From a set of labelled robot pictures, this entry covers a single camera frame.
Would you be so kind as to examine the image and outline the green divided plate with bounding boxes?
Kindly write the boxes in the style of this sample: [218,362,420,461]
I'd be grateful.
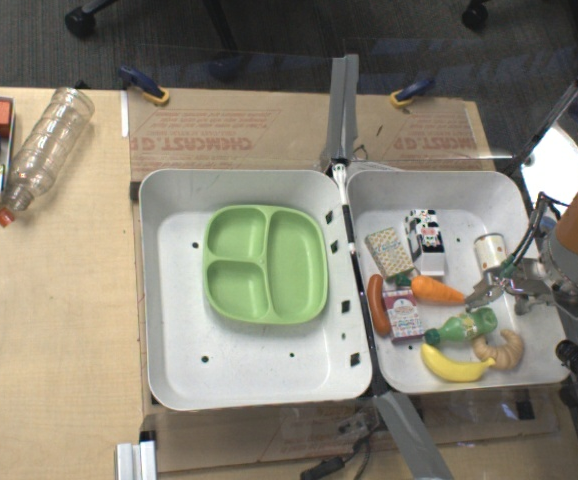
[201,204,331,326]

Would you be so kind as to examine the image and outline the red sausage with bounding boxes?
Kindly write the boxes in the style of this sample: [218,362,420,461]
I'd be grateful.
[366,273,393,338]

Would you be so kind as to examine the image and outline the thin black and white rod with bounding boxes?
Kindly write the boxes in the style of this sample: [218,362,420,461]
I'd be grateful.
[330,162,386,395]

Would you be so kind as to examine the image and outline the cow print milk carton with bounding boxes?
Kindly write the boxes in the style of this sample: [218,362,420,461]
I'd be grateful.
[403,208,447,278]

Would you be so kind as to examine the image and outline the orange carrot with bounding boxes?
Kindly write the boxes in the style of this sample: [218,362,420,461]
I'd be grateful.
[394,273,467,306]

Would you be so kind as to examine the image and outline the yellow banana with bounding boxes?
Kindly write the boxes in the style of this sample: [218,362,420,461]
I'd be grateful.
[419,342,497,384]

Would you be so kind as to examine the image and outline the small white can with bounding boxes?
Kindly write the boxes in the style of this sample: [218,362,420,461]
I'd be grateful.
[473,233,510,274]

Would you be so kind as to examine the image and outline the tan croissant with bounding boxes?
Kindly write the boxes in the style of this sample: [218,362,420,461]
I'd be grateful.
[470,328,526,371]

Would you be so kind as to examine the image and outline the white plastic tray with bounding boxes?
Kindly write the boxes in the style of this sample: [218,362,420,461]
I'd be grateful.
[344,169,573,396]
[137,168,374,412]

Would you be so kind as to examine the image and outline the clear plastic bottle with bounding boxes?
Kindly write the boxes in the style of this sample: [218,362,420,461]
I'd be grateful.
[0,86,96,229]

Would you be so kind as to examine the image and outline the cream patterned packet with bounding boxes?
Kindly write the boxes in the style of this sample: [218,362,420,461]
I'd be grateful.
[364,226,416,281]

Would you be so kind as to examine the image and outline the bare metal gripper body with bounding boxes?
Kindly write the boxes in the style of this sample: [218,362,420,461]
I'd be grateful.
[499,257,578,320]

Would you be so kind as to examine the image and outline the brown cardboard board red print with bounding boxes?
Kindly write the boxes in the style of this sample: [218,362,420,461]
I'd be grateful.
[127,86,561,474]

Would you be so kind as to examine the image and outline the pink carton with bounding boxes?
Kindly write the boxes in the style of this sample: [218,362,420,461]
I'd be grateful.
[381,287,427,344]

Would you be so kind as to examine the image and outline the green bottle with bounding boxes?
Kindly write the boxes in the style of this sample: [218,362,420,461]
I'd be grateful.
[423,306,499,346]

